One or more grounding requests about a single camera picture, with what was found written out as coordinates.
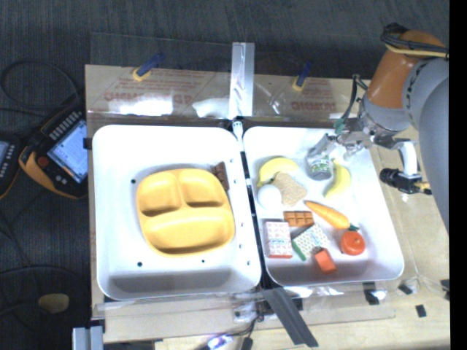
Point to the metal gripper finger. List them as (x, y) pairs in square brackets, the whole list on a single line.
[(323, 146), (353, 151)]

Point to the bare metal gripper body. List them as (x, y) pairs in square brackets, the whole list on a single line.
[(355, 131)]

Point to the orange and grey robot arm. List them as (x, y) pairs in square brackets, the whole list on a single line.
[(430, 100)]

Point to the small green and white can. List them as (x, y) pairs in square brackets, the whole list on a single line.
[(321, 168)]

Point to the yellow banana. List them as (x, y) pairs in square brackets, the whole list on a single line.
[(277, 164), (341, 181)]

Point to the brown bread slice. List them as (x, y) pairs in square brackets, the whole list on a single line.
[(290, 190)]

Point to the white plastic tray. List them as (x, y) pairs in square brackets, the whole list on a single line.
[(116, 213), (376, 210)]

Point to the orange carrot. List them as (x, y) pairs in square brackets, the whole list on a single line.
[(328, 214)]

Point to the white egg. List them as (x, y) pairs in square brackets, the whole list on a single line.
[(268, 196)]

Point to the orange biscuit bar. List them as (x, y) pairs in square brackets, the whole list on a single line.
[(298, 218)]

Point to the orange fruit with green leaf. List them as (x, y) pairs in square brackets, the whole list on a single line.
[(352, 243)]

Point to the green and white packet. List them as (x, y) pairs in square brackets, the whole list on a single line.
[(310, 241)]

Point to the brown cardboard board red print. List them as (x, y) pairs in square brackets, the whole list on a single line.
[(419, 224)]

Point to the pink and white carton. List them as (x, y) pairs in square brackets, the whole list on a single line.
[(277, 239)]

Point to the brown chocolate bar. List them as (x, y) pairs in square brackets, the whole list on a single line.
[(221, 173)]

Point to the orange cube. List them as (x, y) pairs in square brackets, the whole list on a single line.
[(325, 261)]

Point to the yellow divided plate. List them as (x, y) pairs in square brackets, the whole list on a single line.
[(182, 213)]

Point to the black cylinder on white bracket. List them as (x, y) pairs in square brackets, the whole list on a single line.
[(399, 179)]

